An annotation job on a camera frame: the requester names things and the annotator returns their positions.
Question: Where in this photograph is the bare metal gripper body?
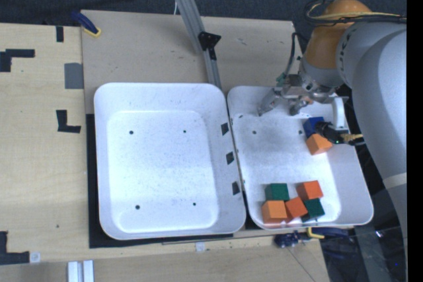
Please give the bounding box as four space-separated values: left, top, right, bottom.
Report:
279 73 338 105

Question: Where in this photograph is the blue cube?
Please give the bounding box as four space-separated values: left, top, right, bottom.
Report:
302 116 326 139

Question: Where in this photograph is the orange cube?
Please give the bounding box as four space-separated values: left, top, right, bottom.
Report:
305 133 334 157
295 180 325 201
284 196 309 220
260 199 289 225

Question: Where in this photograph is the white plastic tray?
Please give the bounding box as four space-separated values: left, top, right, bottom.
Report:
226 85 375 232
93 82 247 241

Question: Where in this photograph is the green cube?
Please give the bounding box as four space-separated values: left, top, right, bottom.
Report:
303 197 327 219
264 182 291 203

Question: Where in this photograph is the pale wood board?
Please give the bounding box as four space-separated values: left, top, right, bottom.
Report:
80 9 331 262

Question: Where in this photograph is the black cylinder on white bracket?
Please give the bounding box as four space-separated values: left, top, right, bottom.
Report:
315 96 350 145

